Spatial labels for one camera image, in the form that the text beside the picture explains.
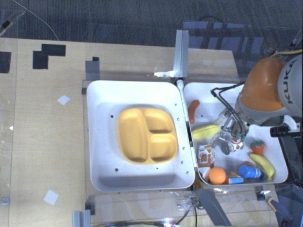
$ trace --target blue bottle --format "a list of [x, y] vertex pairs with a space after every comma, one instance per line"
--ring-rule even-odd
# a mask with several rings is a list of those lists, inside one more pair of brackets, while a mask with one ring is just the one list
[[262, 179], [265, 176], [264, 172], [260, 169], [248, 165], [241, 165], [238, 172], [241, 177], [249, 179]]

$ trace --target corn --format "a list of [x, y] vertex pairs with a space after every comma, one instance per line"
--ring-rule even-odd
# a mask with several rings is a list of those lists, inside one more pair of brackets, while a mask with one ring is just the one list
[[219, 132], [220, 128], [218, 125], [212, 124], [207, 125], [192, 131], [193, 139], [198, 140], [210, 136], [214, 136], [217, 132]]

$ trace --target yellow plate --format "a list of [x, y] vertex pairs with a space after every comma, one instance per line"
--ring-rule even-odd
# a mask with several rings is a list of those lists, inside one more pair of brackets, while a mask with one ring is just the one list
[[156, 108], [130, 108], [118, 118], [118, 140], [123, 157], [134, 164], [172, 160], [178, 141], [171, 116]]

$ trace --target wooden table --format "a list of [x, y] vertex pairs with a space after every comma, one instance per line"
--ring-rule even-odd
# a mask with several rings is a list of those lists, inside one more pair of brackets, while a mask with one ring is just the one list
[[[49, 56], [48, 70], [34, 70], [33, 51], [40, 51], [42, 44], [64, 44], [66, 55]], [[0, 226], [7, 226], [8, 221], [10, 227], [71, 226], [72, 212], [84, 210], [86, 201], [81, 94], [85, 61], [99, 57], [101, 73], [152, 75], [172, 70], [174, 48], [0, 38], [0, 51], [12, 53], [10, 73], [0, 74], [0, 97], [7, 101], [16, 96], [15, 107], [6, 108], [14, 128], [4, 134], [12, 157], [0, 151], [1, 197], [10, 195], [10, 204], [0, 206]], [[188, 73], [193, 77], [238, 81], [231, 52], [190, 49], [188, 60]], [[70, 101], [62, 105], [57, 100], [64, 95]], [[268, 188], [274, 195], [274, 187]], [[59, 195], [54, 205], [44, 201], [48, 190]], [[274, 212], [264, 201], [257, 201], [253, 189], [234, 191], [217, 196], [234, 226], [277, 225]], [[148, 194], [154, 208], [157, 204], [171, 208], [156, 194]], [[113, 195], [100, 198], [117, 199]], [[136, 211], [136, 201], [130, 200], [126, 206], [125, 213]], [[204, 210], [198, 214], [198, 226], [213, 226]], [[183, 226], [194, 226], [195, 218], [192, 212], [190, 215]], [[134, 217], [143, 218], [144, 214]]]

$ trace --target yellow banana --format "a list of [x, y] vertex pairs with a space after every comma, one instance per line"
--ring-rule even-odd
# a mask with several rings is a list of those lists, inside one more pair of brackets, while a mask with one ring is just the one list
[[217, 132], [219, 132], [220, 128], [218, 125], [207, 125], [192, 131], [193, 139], [202, 139], [209, 136], [214, 136]]
[[251, 153], [250, 158], [263, 168], [263, 170], [267, 176], [267, 179], [271, 182], [272, 177], [275, 173], [275, 169], [274, 169], [273, 165], [265, 157], [260, 156], [255, 153]]

